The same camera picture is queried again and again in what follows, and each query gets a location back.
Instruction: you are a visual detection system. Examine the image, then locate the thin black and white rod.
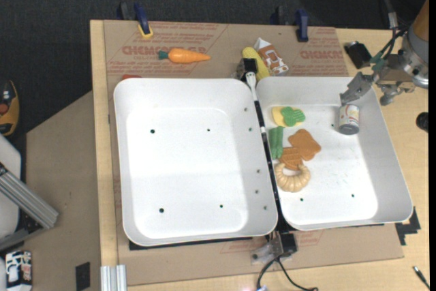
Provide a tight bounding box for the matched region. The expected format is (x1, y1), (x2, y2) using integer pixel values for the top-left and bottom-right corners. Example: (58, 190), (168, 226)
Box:
(245, 72), (285, 234)

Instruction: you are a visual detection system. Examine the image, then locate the small white can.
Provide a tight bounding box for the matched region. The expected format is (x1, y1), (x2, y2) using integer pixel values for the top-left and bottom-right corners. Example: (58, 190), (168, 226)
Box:
(337, 103), (361, 136)

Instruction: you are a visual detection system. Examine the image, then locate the white and orange carton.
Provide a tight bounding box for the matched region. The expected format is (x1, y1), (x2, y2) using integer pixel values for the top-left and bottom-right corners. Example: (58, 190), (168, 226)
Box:
(254, 37), (290, 77)

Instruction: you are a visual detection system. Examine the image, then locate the black and white carton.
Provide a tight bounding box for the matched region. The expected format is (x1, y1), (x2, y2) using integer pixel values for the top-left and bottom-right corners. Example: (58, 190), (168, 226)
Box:
(4, 249), (33, 291)

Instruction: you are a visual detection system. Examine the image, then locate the yellow cheese slice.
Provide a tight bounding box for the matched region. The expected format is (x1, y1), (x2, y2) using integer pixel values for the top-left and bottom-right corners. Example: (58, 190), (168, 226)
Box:
(271, 106), (306, 128)

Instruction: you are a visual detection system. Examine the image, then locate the green lettuce leaf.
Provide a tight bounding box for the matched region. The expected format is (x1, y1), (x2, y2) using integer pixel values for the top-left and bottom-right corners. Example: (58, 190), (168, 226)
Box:
(280, 106), (307, 127)

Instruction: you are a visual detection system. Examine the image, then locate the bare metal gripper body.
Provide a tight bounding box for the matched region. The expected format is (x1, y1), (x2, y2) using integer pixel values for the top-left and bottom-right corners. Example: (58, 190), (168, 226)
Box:
(373, 49), (429, 93)

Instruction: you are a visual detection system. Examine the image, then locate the small orange-brown biscuit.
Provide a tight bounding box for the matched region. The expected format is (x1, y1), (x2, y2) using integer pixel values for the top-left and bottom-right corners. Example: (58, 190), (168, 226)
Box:
(279, 146), (305, 172)

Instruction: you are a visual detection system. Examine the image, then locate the yellow corn cob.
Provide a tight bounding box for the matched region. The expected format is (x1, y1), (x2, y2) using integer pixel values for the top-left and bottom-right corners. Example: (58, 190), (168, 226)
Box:
(242, 46), (270, 81)

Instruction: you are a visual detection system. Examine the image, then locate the beige ring doughnut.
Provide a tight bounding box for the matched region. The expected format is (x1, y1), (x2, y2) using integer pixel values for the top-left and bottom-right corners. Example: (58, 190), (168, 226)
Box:
(274, 162), (312, 194)

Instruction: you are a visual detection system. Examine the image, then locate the green pea pod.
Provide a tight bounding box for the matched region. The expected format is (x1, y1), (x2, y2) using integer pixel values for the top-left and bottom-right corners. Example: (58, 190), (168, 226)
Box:
(268, 125), (285, 161)

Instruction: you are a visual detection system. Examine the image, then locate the orange carrot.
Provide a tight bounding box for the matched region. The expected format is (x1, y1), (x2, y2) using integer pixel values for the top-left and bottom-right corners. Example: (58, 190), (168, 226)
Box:
(157, 47), (212, 64)

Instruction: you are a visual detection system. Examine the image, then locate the white plastic tray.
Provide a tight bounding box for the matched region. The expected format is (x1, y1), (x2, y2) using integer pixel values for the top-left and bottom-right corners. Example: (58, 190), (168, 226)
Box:
(255, 76), (414, 232)
(112, 77), (279, 247)

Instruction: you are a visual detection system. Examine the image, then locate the brown cardboard board, red print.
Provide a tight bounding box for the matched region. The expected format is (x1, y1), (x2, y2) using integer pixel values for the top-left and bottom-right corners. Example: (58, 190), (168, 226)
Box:
(103, 19), (405, 286)

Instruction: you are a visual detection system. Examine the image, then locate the large brown biscuit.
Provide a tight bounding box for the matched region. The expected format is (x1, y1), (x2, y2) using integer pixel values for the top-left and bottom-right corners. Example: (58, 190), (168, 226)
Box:
(287, 128), (322, 162)

